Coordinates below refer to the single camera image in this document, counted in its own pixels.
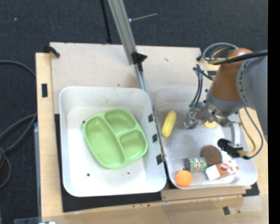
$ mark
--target green plate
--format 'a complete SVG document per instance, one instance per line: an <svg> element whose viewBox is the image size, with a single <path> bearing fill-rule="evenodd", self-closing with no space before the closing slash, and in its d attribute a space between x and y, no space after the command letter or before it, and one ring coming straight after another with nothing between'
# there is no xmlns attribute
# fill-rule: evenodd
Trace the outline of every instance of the green plate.
<svg viewBox="0 0 280 224"><path fill-rule="evenodd" d="M146 136L134 116L113 109L88 118L83 126L86 142L104 168L120 168L140 157L148 148Z"/></svg>

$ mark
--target brown round object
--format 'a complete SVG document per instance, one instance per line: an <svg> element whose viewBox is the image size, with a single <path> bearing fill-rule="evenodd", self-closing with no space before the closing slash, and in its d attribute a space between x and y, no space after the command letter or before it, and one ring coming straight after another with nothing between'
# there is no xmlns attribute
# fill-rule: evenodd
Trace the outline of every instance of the brown round object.
<svg viewBox="0 0 280 224"><path fill-rule="evenodd" d="M204 146L200 151L200 156L206 159L208 166L222 162L221 151L213 145Z"/></svg>

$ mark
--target green and white can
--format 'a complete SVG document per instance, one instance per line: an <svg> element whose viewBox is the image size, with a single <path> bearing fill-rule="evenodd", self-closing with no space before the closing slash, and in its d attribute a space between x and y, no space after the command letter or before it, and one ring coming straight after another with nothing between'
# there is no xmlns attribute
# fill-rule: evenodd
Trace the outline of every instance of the green and white can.
<svg viewBox="0 0 280 224"><path fill-rule="evenodd" d="M204 172L207 168L206 159L200 158L187 158L184 162L185 169L190 172Z"/></svg>

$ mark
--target orange fruit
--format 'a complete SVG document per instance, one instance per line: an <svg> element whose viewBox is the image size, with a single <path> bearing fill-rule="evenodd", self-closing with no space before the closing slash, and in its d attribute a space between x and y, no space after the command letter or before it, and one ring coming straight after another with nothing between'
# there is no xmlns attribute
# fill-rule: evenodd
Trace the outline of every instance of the orange fruit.
<svg viewBox="0 0 280 224"><path fill-rule="evenodd" d="M187 170L181 170L176 174L175 181L178 186L187 187L192 182L192 174Z"/></svg>

